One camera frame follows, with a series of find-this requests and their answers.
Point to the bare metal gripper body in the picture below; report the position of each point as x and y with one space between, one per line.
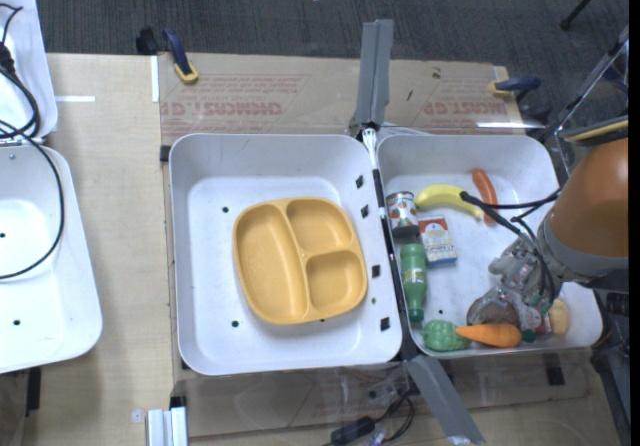
520 269

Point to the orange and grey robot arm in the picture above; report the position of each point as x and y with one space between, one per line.
590 204

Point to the white plastic tray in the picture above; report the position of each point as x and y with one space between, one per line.
475 274
210 259

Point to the brown bread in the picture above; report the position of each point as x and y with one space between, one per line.
492 312

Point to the pale yellow toy food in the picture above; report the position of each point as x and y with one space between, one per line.
560 316

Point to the orange carrot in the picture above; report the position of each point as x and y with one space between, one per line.
487 335

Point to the red white blue carton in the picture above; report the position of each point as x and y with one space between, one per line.
438 241

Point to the orange sausage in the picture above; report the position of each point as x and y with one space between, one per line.
484 186

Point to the green toy vegetable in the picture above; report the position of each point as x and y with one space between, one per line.
442 335

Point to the green bottle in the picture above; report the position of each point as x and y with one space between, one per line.
413 279

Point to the yellow banana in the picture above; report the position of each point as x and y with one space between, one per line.
442 195

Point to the small can with fruit print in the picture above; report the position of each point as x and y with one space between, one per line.
402 214

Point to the yellow divided plate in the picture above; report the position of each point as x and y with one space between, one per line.
280 259

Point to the brown cardboard board red print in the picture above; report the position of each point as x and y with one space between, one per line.
300 94

